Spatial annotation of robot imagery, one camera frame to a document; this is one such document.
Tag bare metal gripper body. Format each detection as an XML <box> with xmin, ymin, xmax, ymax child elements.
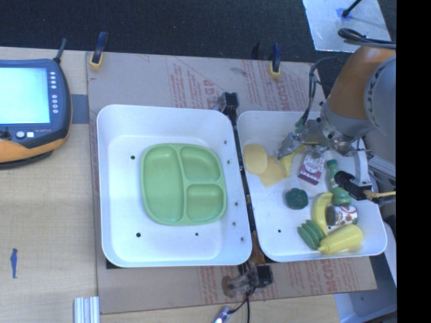
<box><xmin>300</xmin><ymin>117</ymin><xmax>358</xmax><ymax>157</ymax></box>

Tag yellow cheese wedge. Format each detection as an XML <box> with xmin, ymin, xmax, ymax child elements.
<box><xmin>279</xmin><ymin>144</ymin><xmax>308</xmax><ymax>178</ymax></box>

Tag red and white carton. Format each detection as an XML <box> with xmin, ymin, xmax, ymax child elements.
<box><xmin>297</xmin><ymin>146</ymin><xmax>327</xmax><ymax>186</ymax></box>

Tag yellow cheese slice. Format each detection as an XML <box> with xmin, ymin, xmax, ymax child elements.
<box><xmin>257</xmin><ymin>155</ymin><xmax>288</xmax><ymax>188</ymax></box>

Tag pale yellow round biscuit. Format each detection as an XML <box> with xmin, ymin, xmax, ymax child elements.
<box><xmin>242</xmin><ymin>143</ymin><xmax>269</xmax><ymax>176</ymax></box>

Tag green broccoli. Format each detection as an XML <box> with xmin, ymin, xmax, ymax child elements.
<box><xmin>285</xmin><ymin>187</ymin><xmax>309</xmax><ymax>211</ymax></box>

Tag green bottle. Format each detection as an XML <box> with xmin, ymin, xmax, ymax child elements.
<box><xmin>325</xmin><ymin>159</ymin><xmax>352</xmax><ymax>207</ymax></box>

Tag yellow banana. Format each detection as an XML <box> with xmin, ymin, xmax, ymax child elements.
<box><xmin>311</xmin><ymin>192</ymin><xmax>335</xmax><ymax>237</ymax></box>

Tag red and white can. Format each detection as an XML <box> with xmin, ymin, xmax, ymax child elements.
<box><xmin>325</xmin><ymin>205</ymin><xmax>359</xmax><ymax>227</ymax></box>

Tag white plastic tray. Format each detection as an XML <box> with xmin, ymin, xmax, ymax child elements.
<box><xmin>96</xmin><ymin>104</ymin><xmax>253</xmax><ymax>268</ymax></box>
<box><xmin>236</xmin><ymin>110</ymin><xmax>389</xmax><ymax>263</ymax></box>

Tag green pea pod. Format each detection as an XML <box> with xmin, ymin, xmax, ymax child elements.
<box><xmin>296</xmin><ymin>219</ymin><xmax>326</xmax><ymax>251</ymax></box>

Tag yellow mustard bottle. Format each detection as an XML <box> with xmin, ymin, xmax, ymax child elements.
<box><xmin>317</xmin><ymin>223</ymin><xmax>364</xmax><ymax>256</ymax></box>

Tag green divided plate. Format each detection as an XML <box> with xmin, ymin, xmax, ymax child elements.
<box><xmin>140</xmin><ymin>143</ymin><xmax>228</xmax><ymax>227</ymax></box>

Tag brown cardboard board red print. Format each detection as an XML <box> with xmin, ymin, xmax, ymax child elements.
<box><xmin>86</xmin><ymin>51</ymin><xmax>378</xmax><ymax>315</ymax></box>

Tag black cylinder on white bracket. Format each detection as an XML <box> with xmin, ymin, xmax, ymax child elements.
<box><xmin>333</xmin><ymin>146</ymin><xmax>375</xmax><ymax>201</ymax></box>

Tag black block with thin wires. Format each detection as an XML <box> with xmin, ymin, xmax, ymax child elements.
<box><xmin>255</xmin><ymin>264</ymin><xmax>274</xmax><ymax>287</ymax></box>
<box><xmin>217</xmin><ymin>92</ymin><xmax>240</xmax><ymax>114</ymax></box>

